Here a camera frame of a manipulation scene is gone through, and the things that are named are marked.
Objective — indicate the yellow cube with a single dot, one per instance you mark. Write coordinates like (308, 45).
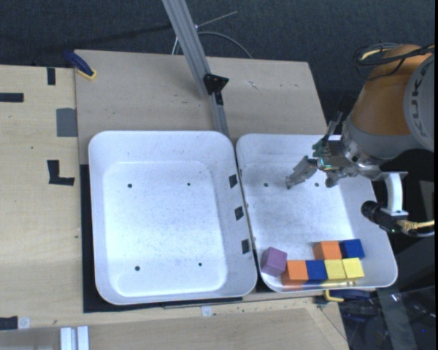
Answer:
(335, 269)
(353, 267)

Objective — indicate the pale wood board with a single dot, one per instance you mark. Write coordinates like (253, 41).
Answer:
(149, 97)

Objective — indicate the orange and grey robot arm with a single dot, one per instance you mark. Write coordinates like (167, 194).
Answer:
(383, 100)

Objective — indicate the white plastic tray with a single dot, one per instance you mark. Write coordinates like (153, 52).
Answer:
(160, 224)
(299, 221)

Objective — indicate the blue cube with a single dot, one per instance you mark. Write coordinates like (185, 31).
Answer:
(317, 269)
(352, 248)

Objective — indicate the purple cube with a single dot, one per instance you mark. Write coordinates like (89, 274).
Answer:
(273, 260)

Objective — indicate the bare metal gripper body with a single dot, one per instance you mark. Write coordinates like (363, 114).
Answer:
(341, 159)

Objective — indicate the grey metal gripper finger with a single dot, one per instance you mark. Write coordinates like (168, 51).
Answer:
(301, 171)
(334, 179)

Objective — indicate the orange cube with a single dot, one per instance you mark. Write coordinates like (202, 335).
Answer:
(297, 270)
(327, 250)

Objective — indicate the black cylinder on white bracket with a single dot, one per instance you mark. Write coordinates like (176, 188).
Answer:
(394, 191)

